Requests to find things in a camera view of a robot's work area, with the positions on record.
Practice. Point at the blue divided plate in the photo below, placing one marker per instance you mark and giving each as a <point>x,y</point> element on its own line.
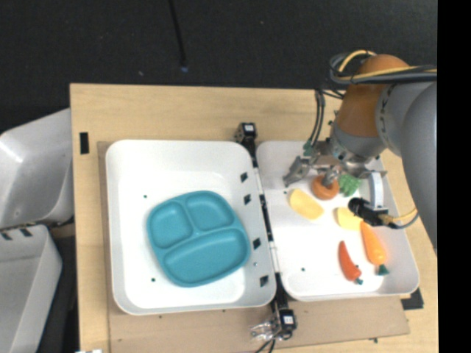
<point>198,241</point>

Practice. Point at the orange toy carrot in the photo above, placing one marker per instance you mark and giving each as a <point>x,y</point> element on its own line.
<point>373,245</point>

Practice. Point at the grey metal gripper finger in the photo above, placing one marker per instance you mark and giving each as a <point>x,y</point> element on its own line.
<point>294,173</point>
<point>331,178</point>

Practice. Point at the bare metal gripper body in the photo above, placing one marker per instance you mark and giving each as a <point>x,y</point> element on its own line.
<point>325,156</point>

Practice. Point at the thin black and white rod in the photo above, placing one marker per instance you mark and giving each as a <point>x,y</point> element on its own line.
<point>265,212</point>

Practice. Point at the white plastic tray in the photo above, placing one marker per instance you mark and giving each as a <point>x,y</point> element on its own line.
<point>184,160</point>
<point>309,248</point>

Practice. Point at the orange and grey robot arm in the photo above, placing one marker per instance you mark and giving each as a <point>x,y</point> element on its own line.
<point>404,123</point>

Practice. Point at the black cylinder on white bracket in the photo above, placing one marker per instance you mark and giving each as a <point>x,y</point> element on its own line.
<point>368,210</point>

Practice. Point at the green toy broccoli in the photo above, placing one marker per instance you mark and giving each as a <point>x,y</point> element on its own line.
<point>349,185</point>

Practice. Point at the pale yellow toy slice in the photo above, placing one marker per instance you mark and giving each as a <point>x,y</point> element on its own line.
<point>347,220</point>
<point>305,205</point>

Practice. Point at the orange round toy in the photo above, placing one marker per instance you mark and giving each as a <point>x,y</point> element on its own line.
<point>324,192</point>

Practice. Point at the red toy chili pepper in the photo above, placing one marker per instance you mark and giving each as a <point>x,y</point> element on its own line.
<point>347,261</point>

